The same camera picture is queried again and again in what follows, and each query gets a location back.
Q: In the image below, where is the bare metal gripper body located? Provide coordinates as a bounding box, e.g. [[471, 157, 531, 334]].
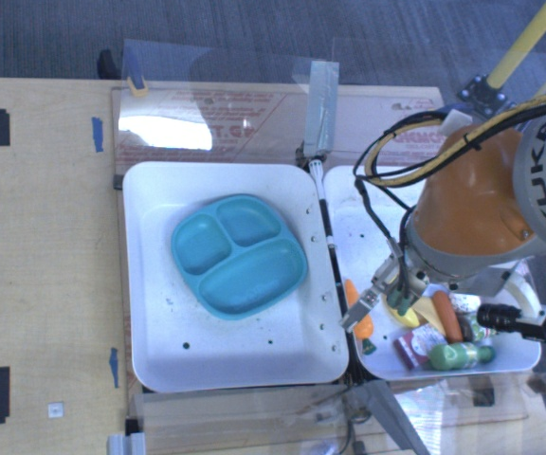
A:
[[370, 252, 431, 303]]

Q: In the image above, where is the orange carrot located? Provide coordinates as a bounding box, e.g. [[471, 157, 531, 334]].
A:
[[343, 278, 379, 356]]

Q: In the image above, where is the yellow banana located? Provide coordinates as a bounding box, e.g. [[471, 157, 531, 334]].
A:
[[383, 293, 422, 329]]

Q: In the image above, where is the yellow wedge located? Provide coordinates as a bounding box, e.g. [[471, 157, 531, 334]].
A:
[[412, 296, 447, 335]]

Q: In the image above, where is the white plastic tray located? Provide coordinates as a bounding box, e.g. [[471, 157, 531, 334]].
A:
[[322, 164, 543, 382], [121, 160, 351, 394]]

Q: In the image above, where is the orange-brown sausage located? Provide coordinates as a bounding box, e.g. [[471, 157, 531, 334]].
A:
[[431, 290, 465, 345]]

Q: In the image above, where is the red and white carton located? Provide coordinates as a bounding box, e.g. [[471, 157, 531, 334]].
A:
[[392, 323, 447, 371]]

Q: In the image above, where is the thin black and white rod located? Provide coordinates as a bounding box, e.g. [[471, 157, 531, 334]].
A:
[[307, 157, 353, 337]]

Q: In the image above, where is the green bottle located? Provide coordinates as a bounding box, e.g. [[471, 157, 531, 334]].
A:
[[426, 341, 498, 373]]

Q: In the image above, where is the blue divided plate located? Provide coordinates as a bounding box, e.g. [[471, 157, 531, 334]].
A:
[[170, 193, 310, 322]]

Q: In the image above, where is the black cylinder on white bracket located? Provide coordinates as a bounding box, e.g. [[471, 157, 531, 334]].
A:
[[475, 272, 546, 343]]

